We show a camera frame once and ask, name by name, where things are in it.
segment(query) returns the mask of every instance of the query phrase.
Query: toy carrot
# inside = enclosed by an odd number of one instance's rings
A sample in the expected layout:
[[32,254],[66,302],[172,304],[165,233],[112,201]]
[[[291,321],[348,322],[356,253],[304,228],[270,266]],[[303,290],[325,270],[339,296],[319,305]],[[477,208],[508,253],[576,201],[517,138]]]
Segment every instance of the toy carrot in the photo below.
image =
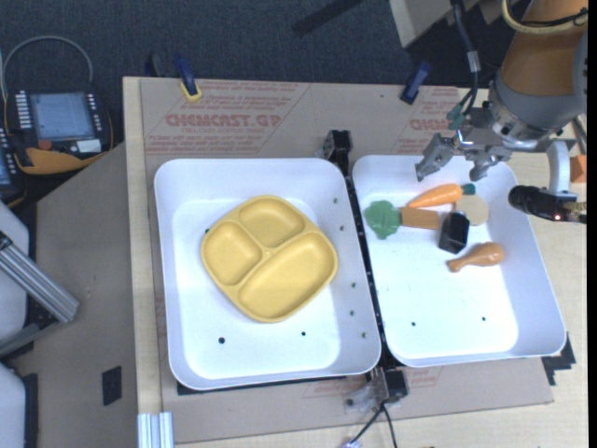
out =
[[436,188],[430,189],[414,198],[408,207],[429,207],[432,205],[442,205],[455,203],[463,196],[463,189],[458,184],[442,184]]

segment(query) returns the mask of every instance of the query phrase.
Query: white tray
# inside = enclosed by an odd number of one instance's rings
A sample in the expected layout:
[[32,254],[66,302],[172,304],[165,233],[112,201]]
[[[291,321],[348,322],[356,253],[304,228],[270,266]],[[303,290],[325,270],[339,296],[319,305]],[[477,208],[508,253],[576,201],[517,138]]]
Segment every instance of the white tray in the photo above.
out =
[[[332,163],[305,159],[190,159],[155,176],[170,366],[196,390],[370,371],[381,354],[354,216]],[[271,194],[294,204],[338,253],[336,276],[279,323],[239,311],[201,263],[205,230],[235,206]]]
[[[366,156],[356,161],[353,179],[362,216],[375,201],[386,200],[399,208],[440,184],[470,182],[472,163],[464,157],[452,158],[441,171],[418,182],[414,165],[420,159]],[[365,222],[388,348],[405,365],[561,351],[565,328],[529,218],[507,201],[516,184],[505,164],[491,168],[487,177],[475,183],[490,216],[486,223],[470,227],[467,246],[457,256],[438,247],[440,231],[401,226],[381,240]],[[445,216],[451,207],[428,209]],[[488,241],[503,246],[503,262],[450,272],[447,260]]]

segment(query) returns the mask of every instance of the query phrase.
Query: blue clamp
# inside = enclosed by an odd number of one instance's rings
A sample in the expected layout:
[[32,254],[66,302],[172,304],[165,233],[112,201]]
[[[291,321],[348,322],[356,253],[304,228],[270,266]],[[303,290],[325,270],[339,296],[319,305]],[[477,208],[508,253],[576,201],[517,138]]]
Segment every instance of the blue clamp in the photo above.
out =
[[199,89],[199,85],[195,81],[195,77],[190,70],[190,66],[186,59],[184,59],[180,54],[175,53],[174,57],[174,66],[178,71],[178,75],[180,76],[180,88],[191,103],[195,103],[201,99],[201,90]]
[[419,63],[414,74],[409,77],[407,86],[402,91],[400,99],[409,105],[412,105],[417,94],[419,94],[419,87],[423,84],[429,73],[431,73],[431,66],[425,62]]

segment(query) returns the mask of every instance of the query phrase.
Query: brown drumstick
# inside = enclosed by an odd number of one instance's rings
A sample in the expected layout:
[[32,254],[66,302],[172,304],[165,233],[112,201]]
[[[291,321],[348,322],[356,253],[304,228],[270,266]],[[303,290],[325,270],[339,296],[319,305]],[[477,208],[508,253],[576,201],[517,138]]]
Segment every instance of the brown drumstick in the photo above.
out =
[[457,273],[466,265],[479,265],[483,267],[499,264],[504,260],[504,248],[498,243],[484,243],[477,245],[471,252],[458,259],[448,261],[448,267]]

